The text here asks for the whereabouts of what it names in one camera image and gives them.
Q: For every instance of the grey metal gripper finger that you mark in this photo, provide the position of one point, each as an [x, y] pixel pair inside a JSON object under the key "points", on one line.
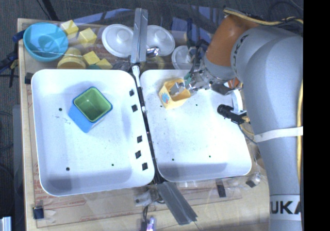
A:
{"points": [[176, 88]]}

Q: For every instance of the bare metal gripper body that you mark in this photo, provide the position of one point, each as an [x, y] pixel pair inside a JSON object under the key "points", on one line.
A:
{"points": [[203, 80]]}

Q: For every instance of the yellow square cup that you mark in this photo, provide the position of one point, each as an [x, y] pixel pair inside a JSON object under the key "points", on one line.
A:
{"points": [[168, 102]]}

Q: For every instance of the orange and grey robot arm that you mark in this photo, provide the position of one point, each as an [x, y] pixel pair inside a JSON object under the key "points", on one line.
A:
{"points": [[273, 90]]}

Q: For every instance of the small white round lid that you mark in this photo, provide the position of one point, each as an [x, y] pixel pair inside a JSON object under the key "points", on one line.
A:
{"points": [[180, 57]]}

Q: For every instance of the thin black and white rod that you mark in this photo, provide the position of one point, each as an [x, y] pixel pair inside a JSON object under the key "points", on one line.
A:
{"points": [[142, 107]]}

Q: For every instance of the white plastic tray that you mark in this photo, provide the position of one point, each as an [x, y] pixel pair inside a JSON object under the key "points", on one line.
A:
{"points": [[85, 152], [196, 137]]}

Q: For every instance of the large white round lid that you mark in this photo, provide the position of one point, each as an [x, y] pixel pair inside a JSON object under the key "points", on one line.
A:
{"points": [[161, 36], [117, 40]]}

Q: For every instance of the yellow cube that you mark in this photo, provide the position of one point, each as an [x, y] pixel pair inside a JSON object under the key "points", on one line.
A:
{"points": [[91, 57], [69, 27], [87, 35], [104, 64]]}

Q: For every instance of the green square cup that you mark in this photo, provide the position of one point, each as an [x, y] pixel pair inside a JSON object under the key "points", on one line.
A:
{"points": [[92, 105]]}

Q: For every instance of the yellow round cup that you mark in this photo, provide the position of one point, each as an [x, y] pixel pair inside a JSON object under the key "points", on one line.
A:
{"points": [[71, 61]]}

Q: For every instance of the blue bowl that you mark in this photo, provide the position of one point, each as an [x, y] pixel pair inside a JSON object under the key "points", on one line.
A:
{"points": [[38, 49]]}

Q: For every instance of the black cylinder on white bracket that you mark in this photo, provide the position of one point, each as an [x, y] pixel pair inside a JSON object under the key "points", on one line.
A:
{"points": [[229, 112]]}

